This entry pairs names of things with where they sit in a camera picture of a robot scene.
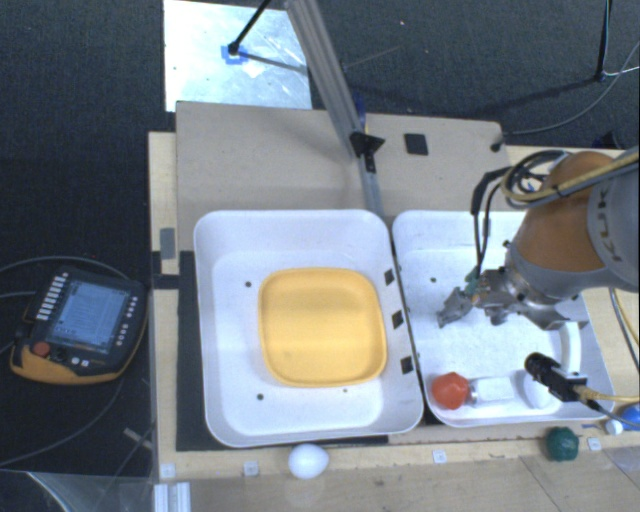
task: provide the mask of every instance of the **green ball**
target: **green ball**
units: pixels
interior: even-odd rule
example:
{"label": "green ball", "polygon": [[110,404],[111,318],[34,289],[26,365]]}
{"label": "green ball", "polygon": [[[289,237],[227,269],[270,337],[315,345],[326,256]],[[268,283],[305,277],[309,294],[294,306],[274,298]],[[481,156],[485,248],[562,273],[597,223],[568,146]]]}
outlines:
{"label": "green ball", "polygon": [[567,427],[554,427],[547,434],[547,451],[552,460],[574,460],[580,441]]}

